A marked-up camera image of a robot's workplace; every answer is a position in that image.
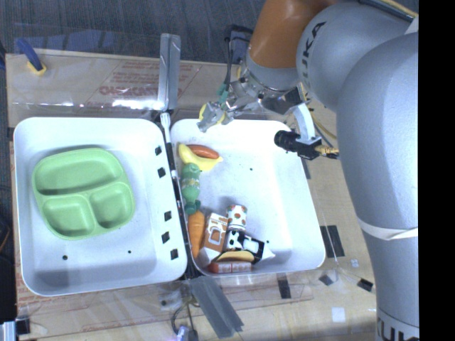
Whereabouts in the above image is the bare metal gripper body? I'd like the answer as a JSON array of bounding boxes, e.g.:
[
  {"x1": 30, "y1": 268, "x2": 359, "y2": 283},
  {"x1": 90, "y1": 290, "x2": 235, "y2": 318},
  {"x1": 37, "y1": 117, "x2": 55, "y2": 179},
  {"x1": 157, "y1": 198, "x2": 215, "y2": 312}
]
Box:
[{"x1": 222, "y1": 78, "x2": 272, "y2": 116}]

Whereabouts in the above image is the orange sausage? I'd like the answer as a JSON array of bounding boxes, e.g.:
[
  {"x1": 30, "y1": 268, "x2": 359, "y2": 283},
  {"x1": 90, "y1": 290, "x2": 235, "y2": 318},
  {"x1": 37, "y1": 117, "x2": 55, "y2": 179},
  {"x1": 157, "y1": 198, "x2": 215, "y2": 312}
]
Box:
[{"x1": 186, "y1": 144, "x2": 220, "y2": 161}]

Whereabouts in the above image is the yellow banana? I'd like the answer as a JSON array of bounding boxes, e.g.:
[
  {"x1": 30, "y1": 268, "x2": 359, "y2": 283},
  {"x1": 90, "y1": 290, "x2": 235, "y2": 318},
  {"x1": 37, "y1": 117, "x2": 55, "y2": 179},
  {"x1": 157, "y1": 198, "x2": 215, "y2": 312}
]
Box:
[{"x1": 177, "y1": 143, "x2": 225, "y2": 173}]

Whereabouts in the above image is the green patterned bottle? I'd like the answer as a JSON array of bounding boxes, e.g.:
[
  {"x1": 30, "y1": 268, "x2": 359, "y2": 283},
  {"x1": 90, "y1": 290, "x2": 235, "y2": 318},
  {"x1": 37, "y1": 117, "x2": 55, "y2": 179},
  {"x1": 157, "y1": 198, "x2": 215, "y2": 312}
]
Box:
[{"x1": 180, "y1": 162, "x2": 203, "y2": 204}]

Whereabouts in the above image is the white plastic tray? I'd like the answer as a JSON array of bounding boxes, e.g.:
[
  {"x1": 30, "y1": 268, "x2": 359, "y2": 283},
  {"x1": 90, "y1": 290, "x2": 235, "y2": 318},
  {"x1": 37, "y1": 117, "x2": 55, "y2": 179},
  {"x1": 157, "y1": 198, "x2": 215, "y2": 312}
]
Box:
[
  {"x1": 13, "y1": 116, "x2": 188, "y2": 297},
  {"x1": 169, "y1": 118, "x2": 327, "y2": 278}
]

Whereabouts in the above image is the white can with orange dots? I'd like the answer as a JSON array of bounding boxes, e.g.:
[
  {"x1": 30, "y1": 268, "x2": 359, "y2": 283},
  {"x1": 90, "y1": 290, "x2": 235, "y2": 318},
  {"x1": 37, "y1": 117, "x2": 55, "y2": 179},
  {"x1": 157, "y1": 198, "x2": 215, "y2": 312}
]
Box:
[{"x1": 226, "y1": 204, "x2": 248, "y2": 232}]

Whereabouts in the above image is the brown cardboard board red print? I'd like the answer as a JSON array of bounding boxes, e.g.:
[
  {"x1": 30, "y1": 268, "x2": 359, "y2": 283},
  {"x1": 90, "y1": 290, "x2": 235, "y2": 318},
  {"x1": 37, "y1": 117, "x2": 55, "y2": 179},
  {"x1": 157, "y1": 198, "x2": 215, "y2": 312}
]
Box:
[{"x1": 5, "y1": 48, "x2": 378, "y2": 341}]

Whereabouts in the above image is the orange carrot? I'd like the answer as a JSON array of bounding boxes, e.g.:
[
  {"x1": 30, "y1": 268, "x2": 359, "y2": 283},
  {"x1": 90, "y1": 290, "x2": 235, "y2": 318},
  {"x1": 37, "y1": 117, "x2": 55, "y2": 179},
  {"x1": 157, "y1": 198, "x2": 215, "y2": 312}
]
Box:
[{"x1": 183, "y1": 200, "x2": 207, "y2": 260}]

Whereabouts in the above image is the orange and white carton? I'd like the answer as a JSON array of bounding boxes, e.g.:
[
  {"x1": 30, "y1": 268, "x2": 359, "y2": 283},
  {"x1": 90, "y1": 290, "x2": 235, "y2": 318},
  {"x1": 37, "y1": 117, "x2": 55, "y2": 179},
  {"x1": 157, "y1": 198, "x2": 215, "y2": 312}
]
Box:
[{"x1": 198, "y1": 212, "x2": 230, "y2": 262}]

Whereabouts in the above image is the black and white carton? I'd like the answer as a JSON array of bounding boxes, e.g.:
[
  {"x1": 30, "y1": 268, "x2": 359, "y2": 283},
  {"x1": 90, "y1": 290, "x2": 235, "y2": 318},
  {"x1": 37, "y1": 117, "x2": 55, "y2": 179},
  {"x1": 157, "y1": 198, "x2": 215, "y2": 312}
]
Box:
[{"x1": 223, "y1": 228, "x2": 277, "y2": 264}]

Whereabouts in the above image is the yellow bread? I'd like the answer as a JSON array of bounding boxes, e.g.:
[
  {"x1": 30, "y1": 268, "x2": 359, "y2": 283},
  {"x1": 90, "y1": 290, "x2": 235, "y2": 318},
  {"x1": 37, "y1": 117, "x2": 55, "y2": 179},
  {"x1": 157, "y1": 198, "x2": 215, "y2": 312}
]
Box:
[{"x1": 215, "y1": 249, "x2": 257, "y2": 264}]

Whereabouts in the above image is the green divided plate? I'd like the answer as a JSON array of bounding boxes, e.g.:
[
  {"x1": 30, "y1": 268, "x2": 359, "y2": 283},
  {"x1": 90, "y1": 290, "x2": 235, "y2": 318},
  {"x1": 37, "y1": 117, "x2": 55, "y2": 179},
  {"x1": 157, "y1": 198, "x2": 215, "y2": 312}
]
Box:
[{"x1": 31, "y1": 147, "x2": 137, "y2": 242}]

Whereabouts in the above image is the black cylinder on white bracket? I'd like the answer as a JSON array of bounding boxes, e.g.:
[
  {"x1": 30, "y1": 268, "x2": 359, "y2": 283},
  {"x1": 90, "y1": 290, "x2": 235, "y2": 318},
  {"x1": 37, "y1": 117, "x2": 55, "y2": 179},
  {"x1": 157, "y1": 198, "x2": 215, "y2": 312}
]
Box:
[{"x1": 273, "y1": 103, "x2": 323, "y2": 161}]

